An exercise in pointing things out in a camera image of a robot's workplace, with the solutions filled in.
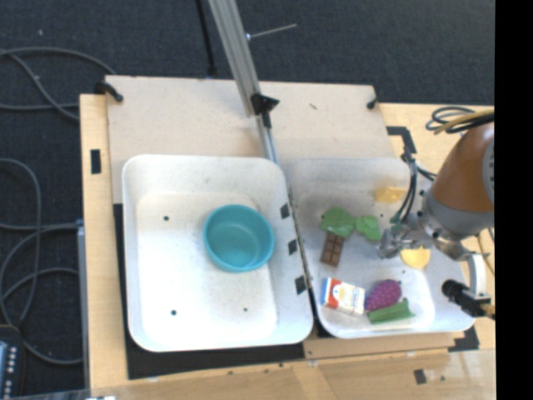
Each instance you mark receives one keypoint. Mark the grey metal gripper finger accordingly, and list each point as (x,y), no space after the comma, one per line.
(385,250)
(395,236)

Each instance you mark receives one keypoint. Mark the yellow round chip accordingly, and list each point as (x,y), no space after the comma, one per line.
(416,258)

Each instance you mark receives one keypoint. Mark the green lettuce leaf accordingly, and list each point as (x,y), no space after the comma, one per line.
(368,226)

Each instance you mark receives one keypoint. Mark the white and orange carton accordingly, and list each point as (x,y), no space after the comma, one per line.
(343,296)

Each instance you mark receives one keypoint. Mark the thin black and white rod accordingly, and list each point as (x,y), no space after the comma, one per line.
(300,244)

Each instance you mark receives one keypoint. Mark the purple grapes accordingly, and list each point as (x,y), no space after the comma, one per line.
(383,294)

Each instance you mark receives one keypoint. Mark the black cylinder on white bracket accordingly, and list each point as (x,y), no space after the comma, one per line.
(462,295)

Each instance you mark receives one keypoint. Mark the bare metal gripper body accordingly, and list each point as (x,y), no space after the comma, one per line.
(421,231)

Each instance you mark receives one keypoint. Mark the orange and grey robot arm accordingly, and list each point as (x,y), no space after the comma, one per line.
(462,173)

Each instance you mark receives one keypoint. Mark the green flat block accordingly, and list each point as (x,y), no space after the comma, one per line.
(391,313)

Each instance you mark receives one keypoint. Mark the teal bowl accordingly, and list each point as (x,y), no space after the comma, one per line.
(238,240)

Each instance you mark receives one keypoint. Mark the pale wooden board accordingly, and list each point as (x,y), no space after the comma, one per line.
(183,119)

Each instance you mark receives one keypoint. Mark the white plastic tray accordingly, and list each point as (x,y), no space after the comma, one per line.
(175,265)
(366,265)

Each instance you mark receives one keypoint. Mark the brown chocolate bar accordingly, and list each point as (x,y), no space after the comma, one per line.
(332,249)

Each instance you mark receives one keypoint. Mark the green broccoli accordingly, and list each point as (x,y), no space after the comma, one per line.
(337,222)

